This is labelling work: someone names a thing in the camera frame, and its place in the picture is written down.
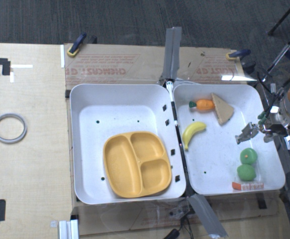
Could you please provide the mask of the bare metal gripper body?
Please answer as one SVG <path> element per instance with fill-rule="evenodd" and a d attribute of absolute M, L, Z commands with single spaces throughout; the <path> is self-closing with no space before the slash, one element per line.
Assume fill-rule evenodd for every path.
<path fill-rule="evenodd" d="M 280 123 L 277 113 L 270 113 L 268 116 L 265 113 L 261 113 L 261 115 L 261 118 L 258 116 L 258 128 L 265 135 L 265 143 L 273 141 L 275 136 L 288 136 L 287 130 Z"/>

